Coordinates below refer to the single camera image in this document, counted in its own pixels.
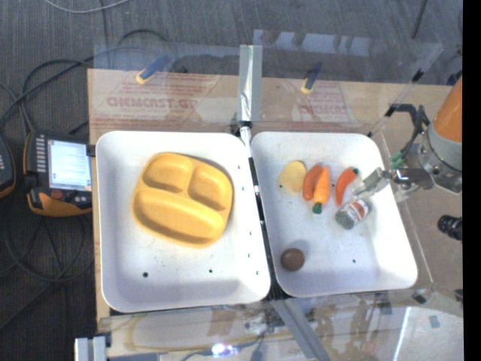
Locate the black cylinder on white bracket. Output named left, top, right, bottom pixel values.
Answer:
left=437, top=214, right=464, bottom=242

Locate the brown round ball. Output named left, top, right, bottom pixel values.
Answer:
left=280, top=247, right=306, bottom=272

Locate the orange carrot green end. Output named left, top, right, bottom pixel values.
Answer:
left=311, top=165, right=331, bottom=215

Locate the orange sausage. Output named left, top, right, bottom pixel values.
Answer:
left=301, top=164, right=325, bottom=202

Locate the small can white red label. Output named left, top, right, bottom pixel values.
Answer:
left=334, top=198, right=371, bottom=230

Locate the brown cardboard board red print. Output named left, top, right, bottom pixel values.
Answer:
left=86, top=68, right=464, bottom=357

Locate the pale yellow round biscuit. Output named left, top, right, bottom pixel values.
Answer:
left=277, top=159, right=308, bottom=194

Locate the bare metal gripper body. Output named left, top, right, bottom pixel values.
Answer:
left=390, top=145, right=464, bottom=196

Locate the yellow divided plate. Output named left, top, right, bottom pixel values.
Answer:
left=130, top=151, right=235, bottom=250

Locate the orange chilli pepper green stem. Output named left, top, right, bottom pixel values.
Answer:
left=334, top=167, right=360, bottom=208

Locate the white plastic tray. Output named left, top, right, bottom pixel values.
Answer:
left=250, top=131, right=419, bottom=299
left=95, top=130, right=272, bottom=314

